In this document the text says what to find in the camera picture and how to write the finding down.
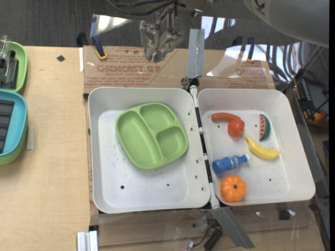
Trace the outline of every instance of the toy vegetable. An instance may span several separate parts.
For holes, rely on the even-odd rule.
[[[227,176],[221,182],[220,192],[228,202],[238,202],[247,194],[247,184],[237,175]]]
[[[236,115],[227,112],[218,112],[211,116],[212,121],[229,121],[228,132],[234,138],[239,138],[244,132],[244,122]]]

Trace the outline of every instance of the orange pumpkin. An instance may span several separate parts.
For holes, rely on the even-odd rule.
[[[237,175],[227,176],[221,182],[220,192],[227,202],[238,202],[247,194],[247,184]]]

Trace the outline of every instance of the toy watermelon slice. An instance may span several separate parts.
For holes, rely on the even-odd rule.
[[[260,115],[260,141],[265,140],[270,135],[270,121],[265,115]]]

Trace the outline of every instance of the green bowl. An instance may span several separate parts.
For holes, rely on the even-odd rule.
[[[15,88],[2,88],[8,91],[20,92],[23,88],[28,68],[28,55],[26,49],[19,43],[13,42],[10,50],[14,50],[16,52],[15,58],[19,62],[18,72],[16,76],[16,87]]]
[[[142,169],[168,164],[181,157],[188,147],[180,121],[168,106],[159,102],[120,114],[116,133],[129,159]]]

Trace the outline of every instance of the yellow banana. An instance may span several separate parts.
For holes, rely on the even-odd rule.
[[[245,139],[248,142],[250,151],[254,155],[259,156],[260,158],[263,158],[263,159],[274,159],[274,158],[276,158],[279,155],[279,151],[263,148],[256,141],[253,141],[251,138],[249,138],[248,135],[245,136]]]

